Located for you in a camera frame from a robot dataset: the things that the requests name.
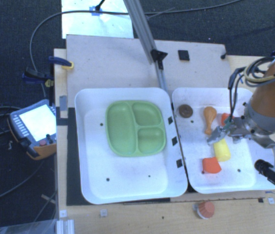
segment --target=black square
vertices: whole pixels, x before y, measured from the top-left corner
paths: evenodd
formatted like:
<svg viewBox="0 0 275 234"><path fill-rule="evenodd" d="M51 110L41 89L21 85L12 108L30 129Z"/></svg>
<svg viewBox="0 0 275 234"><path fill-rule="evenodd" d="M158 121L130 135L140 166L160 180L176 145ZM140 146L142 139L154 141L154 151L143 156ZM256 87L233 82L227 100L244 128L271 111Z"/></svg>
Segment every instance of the black square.
<svg viewBox="0 0 275 234"><path fill-rule="evenodd" d="M180 60L190 60L190 54L187 50L178 50L178 57Z"/></svg>

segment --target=red button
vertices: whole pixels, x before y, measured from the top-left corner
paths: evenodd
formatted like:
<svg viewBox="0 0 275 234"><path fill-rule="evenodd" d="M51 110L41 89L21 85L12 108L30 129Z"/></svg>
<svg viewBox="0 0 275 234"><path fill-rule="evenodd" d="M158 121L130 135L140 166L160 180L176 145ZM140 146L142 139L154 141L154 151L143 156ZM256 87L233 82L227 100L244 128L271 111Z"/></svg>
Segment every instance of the red button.
<svg viewBox="0 0 275 234"><path fill-rule="evenodd" d="M45 140L45 139L42 139L42 140L39 141L39 145L40 145L40 146L46 146L46 144L47 144L47 143L46 143L46 140Z"/></svg>

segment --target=black bracket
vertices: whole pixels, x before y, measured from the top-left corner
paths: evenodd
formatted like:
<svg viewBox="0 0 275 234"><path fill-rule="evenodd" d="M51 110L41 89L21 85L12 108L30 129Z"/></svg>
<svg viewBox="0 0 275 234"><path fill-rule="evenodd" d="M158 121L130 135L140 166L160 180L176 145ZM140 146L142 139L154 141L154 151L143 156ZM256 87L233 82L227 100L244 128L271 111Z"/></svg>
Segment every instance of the black bracket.
<svg viewBox="0 0 275 234"><path fill-rule="evenodd" d="M159 69L163 70L162 60L165 59L165 57L168 55L168 53L161 52L157 49L153 49L153 50L151 50L151 55L152 55L153 61L158 62Z"/></svg>

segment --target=orange toy drumstick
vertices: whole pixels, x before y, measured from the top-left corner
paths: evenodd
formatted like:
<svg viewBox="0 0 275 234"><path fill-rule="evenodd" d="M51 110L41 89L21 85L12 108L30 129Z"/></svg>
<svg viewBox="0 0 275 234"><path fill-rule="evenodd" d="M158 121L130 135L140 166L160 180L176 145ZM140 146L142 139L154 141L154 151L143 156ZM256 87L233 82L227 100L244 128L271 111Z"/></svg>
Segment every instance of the orange toy drumstick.
<svg viewBox="0 0 275 234"><path fill-rule="evenodd" d="M204 117L207 124L207 129L205 130L205 134L210 135L212 133L211 124L216 118L216 109L213 107L206 107L204 109Z"/></svg>

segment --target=brown round toy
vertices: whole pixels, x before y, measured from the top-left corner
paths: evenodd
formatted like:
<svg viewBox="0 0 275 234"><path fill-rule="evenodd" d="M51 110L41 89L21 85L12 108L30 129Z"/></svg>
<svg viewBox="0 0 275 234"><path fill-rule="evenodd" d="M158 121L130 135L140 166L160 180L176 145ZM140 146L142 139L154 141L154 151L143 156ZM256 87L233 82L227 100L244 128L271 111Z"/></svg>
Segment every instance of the brown round toy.
<svg viewBox="0 0 275 234"><path fill-rule="evenodd" d="M193 115L193 109L189 105L186 105L186 104L181 105L178 108L178 112L180 113L180 115L183 118L189 118Z"/></svg>

